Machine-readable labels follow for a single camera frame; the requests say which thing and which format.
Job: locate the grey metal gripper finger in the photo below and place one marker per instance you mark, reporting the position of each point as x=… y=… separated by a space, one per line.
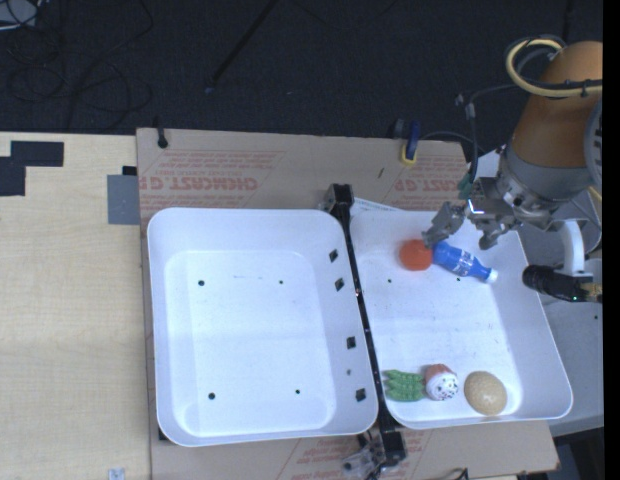
x=445 y=220
x=492 y=233

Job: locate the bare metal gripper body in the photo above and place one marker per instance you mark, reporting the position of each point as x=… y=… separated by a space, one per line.
x=495 y=203

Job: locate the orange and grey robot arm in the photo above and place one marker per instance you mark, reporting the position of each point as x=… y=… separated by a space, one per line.
x=555 y=113

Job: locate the blue bottle with white cap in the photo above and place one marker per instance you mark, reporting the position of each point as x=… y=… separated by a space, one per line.
x=460 y=260

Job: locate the orange ball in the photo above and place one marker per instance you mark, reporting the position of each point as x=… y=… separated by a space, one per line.
x=414 y=256

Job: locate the white plastic tray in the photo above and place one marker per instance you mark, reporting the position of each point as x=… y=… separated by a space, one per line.
x=440 y=328
x=250 y=338

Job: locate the thin black rod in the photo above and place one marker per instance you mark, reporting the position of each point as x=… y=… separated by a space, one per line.
x=362 y=308

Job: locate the red and white toy cupcake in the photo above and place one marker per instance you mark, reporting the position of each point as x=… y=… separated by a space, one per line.
x=441 y=383

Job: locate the brown cardboard board, red print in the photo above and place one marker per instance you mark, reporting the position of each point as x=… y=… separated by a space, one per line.
x=290 y=178

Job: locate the green pea pods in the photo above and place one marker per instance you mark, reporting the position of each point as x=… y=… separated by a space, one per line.
x=402 y=387

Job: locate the black cylinder on white bracket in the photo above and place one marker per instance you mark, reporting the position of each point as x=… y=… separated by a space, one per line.
x=545 y=278

